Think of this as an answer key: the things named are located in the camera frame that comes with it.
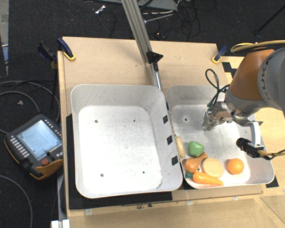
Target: toy orange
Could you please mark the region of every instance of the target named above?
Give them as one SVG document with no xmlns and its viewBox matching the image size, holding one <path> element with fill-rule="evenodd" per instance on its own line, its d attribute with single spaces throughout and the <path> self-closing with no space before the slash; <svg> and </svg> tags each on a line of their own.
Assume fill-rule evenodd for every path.
<svg viewBox="0 0 285 228">
<path fill-rule="evenodd" d="M 228 171 L 231 174 L 240 174 L 244 170 L 244 163 L 241 159 L 234 158 L 228 162 Z"/>
</svg>

